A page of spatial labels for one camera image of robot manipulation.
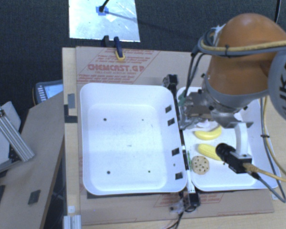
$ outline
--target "robot end effector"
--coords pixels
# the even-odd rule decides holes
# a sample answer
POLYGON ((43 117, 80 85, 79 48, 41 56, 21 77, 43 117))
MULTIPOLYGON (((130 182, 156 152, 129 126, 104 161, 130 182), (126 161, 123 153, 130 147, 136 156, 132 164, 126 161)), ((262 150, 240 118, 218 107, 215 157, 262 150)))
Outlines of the robot end effector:
POLYGON ((202 89, 187 94, 196 70, 190 66, 180 101, 181 129, 205 119, 234 128, 239 123, 234 114, 268 94, 286 119, 286 33, 277 24, 258 14, 238 15, 208 31, 192 56, 198 52, 212 58, 202 89))

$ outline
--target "silver reflective panel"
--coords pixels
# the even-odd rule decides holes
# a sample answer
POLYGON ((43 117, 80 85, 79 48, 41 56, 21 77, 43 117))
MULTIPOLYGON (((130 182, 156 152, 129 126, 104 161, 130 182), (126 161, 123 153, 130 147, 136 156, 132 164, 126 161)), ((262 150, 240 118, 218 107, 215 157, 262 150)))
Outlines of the silver reflective panel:
POLYGON ((106 0, 69 0, 70 38, 140 42, 134 0, 110 0, 103 13, 99 7, 106 0))

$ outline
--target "toy banana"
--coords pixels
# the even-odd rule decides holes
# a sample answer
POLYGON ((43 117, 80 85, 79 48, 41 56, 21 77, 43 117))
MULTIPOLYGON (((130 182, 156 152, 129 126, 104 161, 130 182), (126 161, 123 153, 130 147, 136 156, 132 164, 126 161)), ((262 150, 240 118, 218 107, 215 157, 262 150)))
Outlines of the toy banana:
POLYGON ((195 136, 202 140, 212 140, 221 135, 221 126, 218 126, 212 131, 206 132, 206 131, 195 131, 195 136))
POLYGON ((198 152, 206 157, 222 161, 221 158, 216 154, 215 147, 212 145, 199 144, 198 152))

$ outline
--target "yellow banana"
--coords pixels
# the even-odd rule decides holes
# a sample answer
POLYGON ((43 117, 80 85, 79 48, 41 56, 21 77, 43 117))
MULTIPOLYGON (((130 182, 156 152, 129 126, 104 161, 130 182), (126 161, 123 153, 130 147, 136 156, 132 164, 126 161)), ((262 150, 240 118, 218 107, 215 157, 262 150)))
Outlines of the yellow banana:
POLYGON ((212 131, 205 132, 205 131, 195 131, 195 136, 202 140, 212 140, 218 138, 221 135, 221 126, 218 126, 212 131))
POLYGON ((221 158, 216 154, 215 152, 215 147, 212 145, 208 145, 208 144, 199 144, 198 146, 198 152, 201 153, 202 155, 215 159, 215 160, 219 160, 222 161, 221 158))

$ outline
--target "cable tie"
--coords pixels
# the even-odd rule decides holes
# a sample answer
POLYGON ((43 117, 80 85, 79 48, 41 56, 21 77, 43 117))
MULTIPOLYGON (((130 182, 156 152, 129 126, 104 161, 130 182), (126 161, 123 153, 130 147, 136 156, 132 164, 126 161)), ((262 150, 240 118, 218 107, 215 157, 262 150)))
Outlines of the cable tie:
POLYGON ((225 56, 228 57, 228 58, 231 58, 231 57, 227 54, 229 47, 230 47, 230 46, 229 46, 228 44, 225 45, 225 56))
POLYGON ((269 135, 266 135, 266 134, 262 134, 261 137, 262 137, 262 138, 270 138, 270 136, 269 136, 269 135))

